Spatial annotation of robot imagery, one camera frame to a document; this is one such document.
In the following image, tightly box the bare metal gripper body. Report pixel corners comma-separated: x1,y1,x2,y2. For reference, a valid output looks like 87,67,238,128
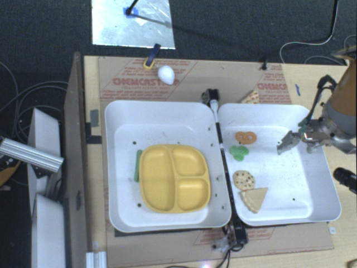
300,118,357,154

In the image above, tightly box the white plastic tray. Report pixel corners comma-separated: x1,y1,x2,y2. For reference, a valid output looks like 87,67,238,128
217,102,342,227
104,99,233,233

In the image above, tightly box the orange pretzel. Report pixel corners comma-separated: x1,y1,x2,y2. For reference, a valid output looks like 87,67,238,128
234,131,257,146

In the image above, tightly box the green broccoli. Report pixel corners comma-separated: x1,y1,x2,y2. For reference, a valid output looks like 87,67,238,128
229,145,250,162

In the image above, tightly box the tan square cracker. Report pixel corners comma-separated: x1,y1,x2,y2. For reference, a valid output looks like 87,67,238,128
240,90,260,105

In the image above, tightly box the chocolate chip biscuit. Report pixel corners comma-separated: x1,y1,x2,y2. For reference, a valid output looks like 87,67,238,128
232,170,256,191

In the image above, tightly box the tan pie slice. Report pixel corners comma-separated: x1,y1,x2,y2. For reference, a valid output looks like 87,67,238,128
240,187,269,214

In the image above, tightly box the thin black and white rod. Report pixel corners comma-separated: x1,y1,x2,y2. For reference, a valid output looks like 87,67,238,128
211,99,243,236

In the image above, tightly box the brown cardboard board red print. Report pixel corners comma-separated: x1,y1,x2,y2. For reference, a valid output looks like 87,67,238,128
98,56,335,268

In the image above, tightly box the yellow divided plate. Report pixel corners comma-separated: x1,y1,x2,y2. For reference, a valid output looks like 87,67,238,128
138,144,211,214

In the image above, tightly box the white egg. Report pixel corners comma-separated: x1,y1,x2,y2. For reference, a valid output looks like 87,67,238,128
157,65,176,87

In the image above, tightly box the green bean stick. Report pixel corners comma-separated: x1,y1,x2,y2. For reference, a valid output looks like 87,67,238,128
133,149,143,183

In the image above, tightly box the black block with thin wires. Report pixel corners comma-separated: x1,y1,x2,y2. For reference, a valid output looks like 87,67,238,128
201,88,221,105
232,224,249,247

